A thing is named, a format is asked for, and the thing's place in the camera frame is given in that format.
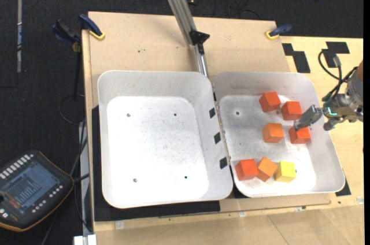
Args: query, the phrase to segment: black floor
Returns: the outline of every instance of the black floor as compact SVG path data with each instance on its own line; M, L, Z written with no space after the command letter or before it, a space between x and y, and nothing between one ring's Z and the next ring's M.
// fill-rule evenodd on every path
M5 4L0 6L0 16L4 16ZM193 16L291 24L285 35L364 36L364 0L197 0L190 9ZM59 105L73 93L76 54L54 37L51 28L62 18L78 30L78 15L92 10L172 14L167 0L23 0L22 70L15 87L0 88L0 163L24 150L37 149L63 170L72 168L79 147L78 128L61 117ZM79 93L83 94L81 82ZM82 100L67 99L62 112L77 123L83 118ZM0 229L0 244L41 244L52 219L24 233ZM81 234L71 196L63 204L47 244L72 244L73 237Z

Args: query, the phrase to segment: black clamp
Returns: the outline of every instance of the black clamp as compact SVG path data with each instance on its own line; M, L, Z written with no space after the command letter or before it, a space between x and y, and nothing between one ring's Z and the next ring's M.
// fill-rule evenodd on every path
M193 45L198 45L199 54L204 55L203 43L209 39L210 35L200 31L190 31L189 34Z

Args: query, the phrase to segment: white tray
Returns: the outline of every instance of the white tray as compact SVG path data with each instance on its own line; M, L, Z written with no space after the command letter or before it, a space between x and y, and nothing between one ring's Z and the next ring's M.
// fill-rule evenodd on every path
M211 201L231 193L204 75L111 70L100 76L98 94L102 192L110 205Z
M276 91L282 105L299 101L304 112L311 105L320 106L312 82L300 73L224 72L216 76L214 91L230 155L234 182L238 190L251 198L319 192L336 192L343 188L345 177L329 132L323 129L324 118L310 127L311 140L292 144L288 130L293 121L283 120L280 108L263 112L258 102L263 93ZM267 123L281 123L284 139L265 143L262 129ZM273 162L295 163L297 177L290 183L270 178L239 181L235 165L242 159L266 156Z

